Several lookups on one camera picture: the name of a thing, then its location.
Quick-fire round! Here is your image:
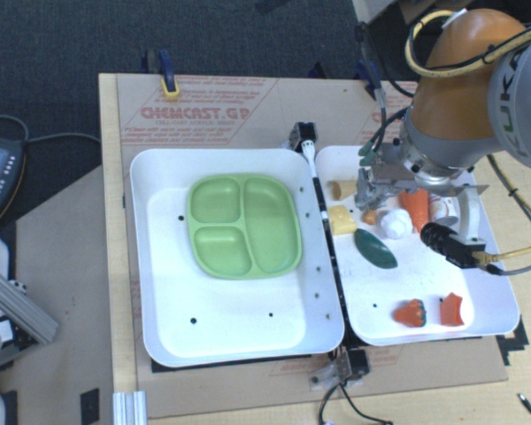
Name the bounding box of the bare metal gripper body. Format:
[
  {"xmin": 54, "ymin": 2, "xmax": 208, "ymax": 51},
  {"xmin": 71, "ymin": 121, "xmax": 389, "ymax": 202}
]
[{"xmin": 370, "ymin": 142, "xmax": 466, "ymax": 194}]

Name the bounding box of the tan ice cream cone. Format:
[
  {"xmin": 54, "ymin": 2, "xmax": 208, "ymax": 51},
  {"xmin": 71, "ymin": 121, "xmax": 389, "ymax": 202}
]
[{"xmin": 327, "ymin": 179, "xmax": 358, "ymax": 201}]

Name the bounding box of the white garlic bulb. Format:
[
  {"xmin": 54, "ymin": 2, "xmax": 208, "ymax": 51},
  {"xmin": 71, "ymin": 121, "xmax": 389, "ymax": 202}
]
[{"xmin": 379, "ymin": 207, "xmax": 414, "ymax": 241}]

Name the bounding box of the yellow cheese wedge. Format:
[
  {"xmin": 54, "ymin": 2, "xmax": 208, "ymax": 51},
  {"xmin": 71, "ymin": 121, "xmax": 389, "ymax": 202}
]
[{"xmin": 327, "ymin": 205, "xmax": 359, "ymax": 237}]

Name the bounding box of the orange carrot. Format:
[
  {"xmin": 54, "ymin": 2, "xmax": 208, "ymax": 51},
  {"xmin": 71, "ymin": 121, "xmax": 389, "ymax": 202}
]
[{"xmin": 397, "ymin": 188, "xmax": 431, "ymax": 235}]

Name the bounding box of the thin black and white rod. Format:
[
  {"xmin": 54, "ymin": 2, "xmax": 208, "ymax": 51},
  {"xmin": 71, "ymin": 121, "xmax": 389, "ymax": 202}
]
[{"xmin": 301, "ymin": 141, "xmax": 351, "ymax": 350}]

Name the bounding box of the dark green leaf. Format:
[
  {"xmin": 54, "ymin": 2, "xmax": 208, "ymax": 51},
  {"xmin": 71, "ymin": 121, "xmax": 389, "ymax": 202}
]
[{"xmin": 353, "ymin": 228, "xmax": 399, "ymax": 271}]

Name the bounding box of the white and orange can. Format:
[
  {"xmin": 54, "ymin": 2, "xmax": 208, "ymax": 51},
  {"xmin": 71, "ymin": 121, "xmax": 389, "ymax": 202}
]
[{"xmin": 427, "ymin": 191, "xmax": 460, "ymax": 227}]

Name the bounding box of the white plastic tray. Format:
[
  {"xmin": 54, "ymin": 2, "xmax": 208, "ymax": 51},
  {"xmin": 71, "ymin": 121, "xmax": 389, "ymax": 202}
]
[
  {"xmin": 129, "ymin": 147, "xmax": 347, "ymax": 368},
  {"xmin": 313, "ymin": 144, "xmax": 521, "ymax": 347}
]

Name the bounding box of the green divided plate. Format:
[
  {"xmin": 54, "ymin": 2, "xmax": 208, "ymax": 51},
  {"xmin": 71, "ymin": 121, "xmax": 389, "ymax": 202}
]
[{"xmin": 186, "ymin": 173, "xmax": 304, "ymax": 281}]

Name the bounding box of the orange pepper half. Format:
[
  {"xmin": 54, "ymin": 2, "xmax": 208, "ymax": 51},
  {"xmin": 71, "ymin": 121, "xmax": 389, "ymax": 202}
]
[{"xmin": 439, "ymin": 291, "xmax": 466, "ymax": 328}]

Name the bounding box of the brown cardboard board red print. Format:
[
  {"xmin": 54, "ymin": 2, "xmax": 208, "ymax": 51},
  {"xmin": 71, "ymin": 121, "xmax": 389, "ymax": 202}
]
[{"xmin": 114, "ymin": 73, "xmax": 511, "ymax": 420}]

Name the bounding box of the black cylinder on white bracket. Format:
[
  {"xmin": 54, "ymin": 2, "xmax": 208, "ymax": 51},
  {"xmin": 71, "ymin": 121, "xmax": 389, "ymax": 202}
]
[{"xmin": 419, "ymin": 186, "xmax": 489, "ymax": 270}]

